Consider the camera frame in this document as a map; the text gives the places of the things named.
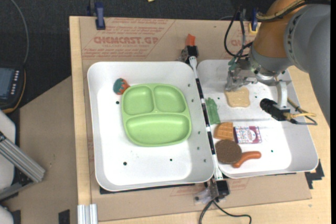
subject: sausage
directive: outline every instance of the sausage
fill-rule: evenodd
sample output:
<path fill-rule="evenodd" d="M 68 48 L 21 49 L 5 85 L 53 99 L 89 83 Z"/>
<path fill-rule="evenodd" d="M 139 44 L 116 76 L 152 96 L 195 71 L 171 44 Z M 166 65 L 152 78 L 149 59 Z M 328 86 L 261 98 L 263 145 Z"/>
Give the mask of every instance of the sausage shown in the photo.
<path fill-rule="evenodd" d="M 259 158 L 261 158 L 261 153 L 259 151 L 249 151 L 249 152 L 242 153 L 241 156 L 242 157 L 240 158 L 240 160 L 232 165 L 234 168 L 240 168 L 240 166 L 243 164 L 243 162 L 247 161 L 248 159 L 259 159 Z"/>

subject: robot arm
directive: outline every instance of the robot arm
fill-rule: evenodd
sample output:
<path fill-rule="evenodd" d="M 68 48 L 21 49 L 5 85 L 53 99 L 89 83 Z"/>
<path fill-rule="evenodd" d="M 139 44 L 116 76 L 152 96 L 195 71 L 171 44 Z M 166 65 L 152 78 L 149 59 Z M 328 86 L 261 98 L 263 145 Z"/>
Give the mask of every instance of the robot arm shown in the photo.
<path fill-rule="evenodd" d="M 330 0 L 275 1 L 259 16 L 262 23 L 249 56 L 230 69 L 225 89 L 257 81 L 272 85 L 295 65 L 309 74 L 330 126 L 330 14 Z"/>

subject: green plate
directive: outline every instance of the green plate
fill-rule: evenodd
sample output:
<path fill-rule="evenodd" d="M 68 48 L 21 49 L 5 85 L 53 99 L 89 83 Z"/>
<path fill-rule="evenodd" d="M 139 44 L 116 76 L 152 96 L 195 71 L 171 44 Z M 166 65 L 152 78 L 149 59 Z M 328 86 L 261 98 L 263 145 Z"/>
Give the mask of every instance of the green plate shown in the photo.
<path fill-rule="evenodd" d="M 180 89 L 169 84 L 139 84 L 121 99 L 123 125 L 129 139 L 141 146 L 167 146 L 191 134 L 188 105 Z"/>

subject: round brown patty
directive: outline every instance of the round brown patty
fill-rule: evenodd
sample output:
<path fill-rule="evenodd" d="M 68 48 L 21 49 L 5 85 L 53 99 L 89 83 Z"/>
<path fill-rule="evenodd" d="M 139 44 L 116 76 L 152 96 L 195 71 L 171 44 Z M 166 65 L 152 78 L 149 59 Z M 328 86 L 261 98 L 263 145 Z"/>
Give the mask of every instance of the round brown patty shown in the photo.
<path fill-rule="evenodd" d="M 231 140 L 220 140 L 215 145 L 218 161 L 224 164 L 233 164 L 240 160 L 242 149 Z"/>

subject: device screen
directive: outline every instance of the device screen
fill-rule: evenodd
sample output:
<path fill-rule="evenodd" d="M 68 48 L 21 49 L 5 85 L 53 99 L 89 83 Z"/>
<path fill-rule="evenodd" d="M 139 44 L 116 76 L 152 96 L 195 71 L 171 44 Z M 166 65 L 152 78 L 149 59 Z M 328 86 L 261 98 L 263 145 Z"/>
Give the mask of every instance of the device screen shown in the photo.
<path fill-rule="evenodd" d="M 8 99 L 14 72 L 12 68 L 0 67 L 0 99 Z"/>

